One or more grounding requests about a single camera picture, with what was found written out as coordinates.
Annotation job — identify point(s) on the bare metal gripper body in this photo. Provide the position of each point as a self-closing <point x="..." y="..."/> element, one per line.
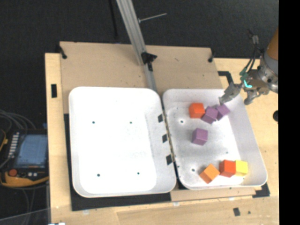
<point x="257" y="82"/>

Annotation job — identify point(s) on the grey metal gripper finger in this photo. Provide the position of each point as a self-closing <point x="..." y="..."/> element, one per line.
<point x="250" y="98"/>
<point x="230" y="93"/>

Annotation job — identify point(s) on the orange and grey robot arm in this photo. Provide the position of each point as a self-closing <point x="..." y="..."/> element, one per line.
<point x="273" y="50"/>

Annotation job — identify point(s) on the purple cube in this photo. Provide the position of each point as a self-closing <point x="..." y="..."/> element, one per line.
<point x="223" y="111"/>
<point x="199" y="136"/>
<point x="210" y="115"/>

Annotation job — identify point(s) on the red-orange cube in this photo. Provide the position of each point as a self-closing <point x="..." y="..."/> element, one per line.
<point x="197" y="110"/>
<point x="227" y="168"/>

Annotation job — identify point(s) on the white plastic tray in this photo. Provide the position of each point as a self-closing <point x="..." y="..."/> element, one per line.
<point x="117" y="142"/>
<point x="218" y="146"/>

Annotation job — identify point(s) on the yellow cube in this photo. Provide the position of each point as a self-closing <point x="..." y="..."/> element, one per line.
<point x="242" y="168"/>

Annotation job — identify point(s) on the light orange cube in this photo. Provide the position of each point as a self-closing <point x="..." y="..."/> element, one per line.
<point x="209" y="173"/>

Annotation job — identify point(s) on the brown cardboard board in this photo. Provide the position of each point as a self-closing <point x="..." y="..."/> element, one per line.
<point x="105" y="67"/>

